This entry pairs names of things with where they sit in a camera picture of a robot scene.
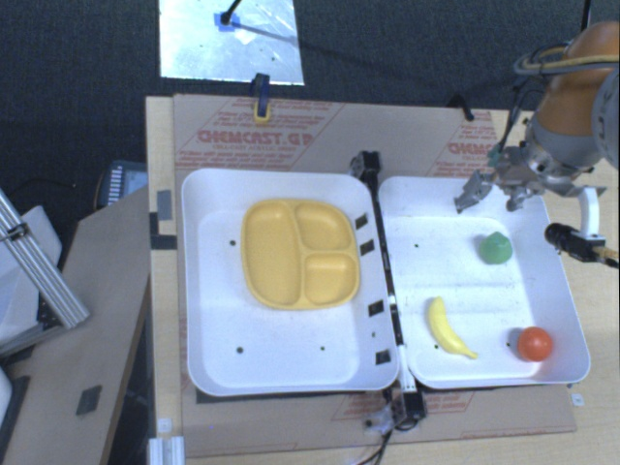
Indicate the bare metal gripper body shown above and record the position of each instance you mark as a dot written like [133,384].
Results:
[520,170]

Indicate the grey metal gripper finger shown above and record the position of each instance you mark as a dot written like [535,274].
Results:
[472,193]
[519,198]

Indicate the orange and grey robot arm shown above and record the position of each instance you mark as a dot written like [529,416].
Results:
[567,100]

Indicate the green rounded toy fruit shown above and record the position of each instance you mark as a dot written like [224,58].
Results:
[495,249]

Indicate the white plastic tray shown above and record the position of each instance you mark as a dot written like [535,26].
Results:
[271,347]
[455,269]

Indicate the thin black and white rod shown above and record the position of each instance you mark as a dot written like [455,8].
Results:
[386,259]

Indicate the yellow banana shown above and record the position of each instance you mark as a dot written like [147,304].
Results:
[443,327]

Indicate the orange toy ball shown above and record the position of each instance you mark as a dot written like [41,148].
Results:
[534,344]

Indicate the brown cardboard board red print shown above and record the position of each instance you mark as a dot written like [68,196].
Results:
[310,133]

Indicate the yellow divided plate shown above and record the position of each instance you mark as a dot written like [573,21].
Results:
[271,255]

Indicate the black cylinder on white bracket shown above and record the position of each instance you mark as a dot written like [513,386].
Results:
[574,240]

